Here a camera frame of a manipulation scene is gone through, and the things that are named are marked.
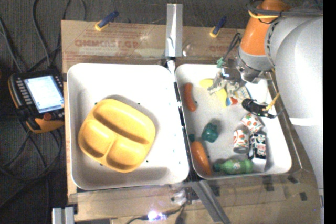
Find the paper cup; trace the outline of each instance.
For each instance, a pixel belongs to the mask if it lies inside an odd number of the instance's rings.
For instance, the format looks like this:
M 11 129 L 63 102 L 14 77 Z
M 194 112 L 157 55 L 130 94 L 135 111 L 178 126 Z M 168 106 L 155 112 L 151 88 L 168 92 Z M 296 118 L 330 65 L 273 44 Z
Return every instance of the paper cup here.
M 257 116 L 254 116 L 252 113 L 248 113 L 247 115 L 245 115 L 241 119 L 241 122 L 249 129 L 251 133 L 256 133 L 264 127 L 261 120 Z
M 249 133 L 246 130 L 237 130 L 233 132 L 233 151 L 235 153 L 249 152 Z

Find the green toy bottle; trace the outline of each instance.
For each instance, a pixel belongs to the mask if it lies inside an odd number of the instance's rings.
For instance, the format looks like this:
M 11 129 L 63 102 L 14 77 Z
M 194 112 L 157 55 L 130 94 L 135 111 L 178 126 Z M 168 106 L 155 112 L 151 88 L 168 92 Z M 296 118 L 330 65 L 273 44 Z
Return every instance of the green toy bottle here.
M 253 162 L 249 159 L 239 160 L 239 159 L 229 159 L 228 161 L 220 164 L 215 163 L 213 165 L 215 172 L 225 172 L 230 175 L 235 174 L 248 174 L 252 172 Z

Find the yellow plastic plate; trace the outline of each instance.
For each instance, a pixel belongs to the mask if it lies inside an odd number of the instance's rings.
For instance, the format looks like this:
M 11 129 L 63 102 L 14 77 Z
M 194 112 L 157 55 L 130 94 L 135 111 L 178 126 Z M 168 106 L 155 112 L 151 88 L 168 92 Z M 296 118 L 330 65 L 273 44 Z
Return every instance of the yellow plastic plate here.
M 115 99 L 98 102 L 78 134 L 81 150 L 97 162 L 122 173 L 135 170 L 155 138 L 152 120 Z

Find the light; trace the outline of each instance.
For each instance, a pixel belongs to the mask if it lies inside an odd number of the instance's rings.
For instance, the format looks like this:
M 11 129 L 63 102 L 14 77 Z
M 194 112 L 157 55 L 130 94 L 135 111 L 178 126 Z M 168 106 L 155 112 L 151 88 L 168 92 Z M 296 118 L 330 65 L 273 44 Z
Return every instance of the light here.
M 157 213 L 155 211 L 150 211 L 147 215 L 149 221 L 156 221 L 156 220 L 166 220 L 167 215 L 163 213 Z

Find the blue clamp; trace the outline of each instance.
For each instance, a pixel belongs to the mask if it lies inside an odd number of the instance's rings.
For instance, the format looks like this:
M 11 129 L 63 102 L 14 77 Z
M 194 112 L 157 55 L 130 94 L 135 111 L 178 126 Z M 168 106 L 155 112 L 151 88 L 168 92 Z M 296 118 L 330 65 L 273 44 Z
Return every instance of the blue clamp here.
M 114 12 L 111 12 L 103 20 L 100 20 L 94 25 L 96 30 L 102 31 L 105 27 L 109 25 L 109 22 L 112 22 L 114 18 L 116 18 L 118 15 L 119 15 L 119 12 L 117 12 L 116 10 Z
M 219 34 L 219 30 L 221 29 L 221 27 L 225 24 L 226 22 L 226 16 L 223 16 L 218 24 L 216 26 L 214 26 L 212 29 L 211 29 L 211 32 L 210 32 L 210 36 L 212 37 L 217 37 L 218 34 Z

